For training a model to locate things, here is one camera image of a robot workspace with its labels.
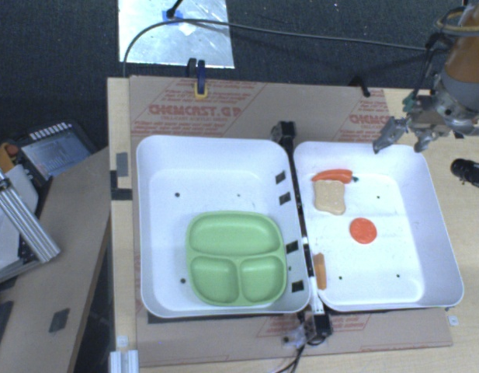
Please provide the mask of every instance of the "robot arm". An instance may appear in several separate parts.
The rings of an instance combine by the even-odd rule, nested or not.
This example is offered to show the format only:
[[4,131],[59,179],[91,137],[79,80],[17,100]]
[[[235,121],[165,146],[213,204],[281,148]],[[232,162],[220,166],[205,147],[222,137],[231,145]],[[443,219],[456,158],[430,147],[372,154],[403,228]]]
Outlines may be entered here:
[[[447,19],[462,15],[460,26],[446,25]],[[438,37],[458,37],[449,51],[445,66],[435,76],[430,96],[417,96],[418,88],[404,101],[402,119],[391,117],[373,142],[373,150],[395,143],[405,131],[418,138],[415,151],[427,149],[431,141],[447,136],[479,136],[479,3],[471,8],[452,10],[440,19]],[[452,172],[479,187],[479,164],[457,159]]]

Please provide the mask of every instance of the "orange toy food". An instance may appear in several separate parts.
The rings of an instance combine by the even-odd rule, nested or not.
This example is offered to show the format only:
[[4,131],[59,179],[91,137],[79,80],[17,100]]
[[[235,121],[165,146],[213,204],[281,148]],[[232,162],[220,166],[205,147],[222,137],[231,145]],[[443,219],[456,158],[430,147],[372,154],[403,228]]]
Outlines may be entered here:
[[322,171],[312,177],[312,181],[334,180],[342,183],[350,183],[353,178],[353,172],[347,169],[333,169]]
[[376,226],[366,218],[355,218],[349,225],[349,233],[358,242],[366,245],[377,237]]

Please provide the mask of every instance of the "red round slice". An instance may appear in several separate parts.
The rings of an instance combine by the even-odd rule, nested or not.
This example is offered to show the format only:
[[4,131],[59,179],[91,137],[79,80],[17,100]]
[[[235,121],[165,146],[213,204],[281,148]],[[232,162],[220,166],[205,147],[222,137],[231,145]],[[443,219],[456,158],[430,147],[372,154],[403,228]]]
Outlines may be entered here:
[[363,245],[371,243],[377,237],[377,229],[371,220],[355,218],[349,225],[349,233]]

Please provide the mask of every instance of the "metal sheet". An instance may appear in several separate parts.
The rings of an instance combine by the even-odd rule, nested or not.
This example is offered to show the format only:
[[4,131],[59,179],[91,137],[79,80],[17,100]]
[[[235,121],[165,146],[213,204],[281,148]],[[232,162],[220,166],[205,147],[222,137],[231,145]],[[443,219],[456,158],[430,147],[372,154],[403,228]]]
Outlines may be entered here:
[[[119,0],[119,57],[132,39],[147,26],[166,20],[177,0]],[[176,17],[227,22],[225,0],[184,0]],[[190,58],[204,59],[207,67],[234,68],[231,36],[225,26],[178,23],[161,26],[142,36],[127,62],[186,65]]]

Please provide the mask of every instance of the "green plate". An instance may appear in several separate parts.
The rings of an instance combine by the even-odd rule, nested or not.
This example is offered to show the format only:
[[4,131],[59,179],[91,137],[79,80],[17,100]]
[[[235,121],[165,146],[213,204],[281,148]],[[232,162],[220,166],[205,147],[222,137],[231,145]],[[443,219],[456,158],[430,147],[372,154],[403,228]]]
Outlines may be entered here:
[[194,292],[209,304],[268,304],[286,287],[283,238],[263,214],[198,215],[187,228],[186,262]]

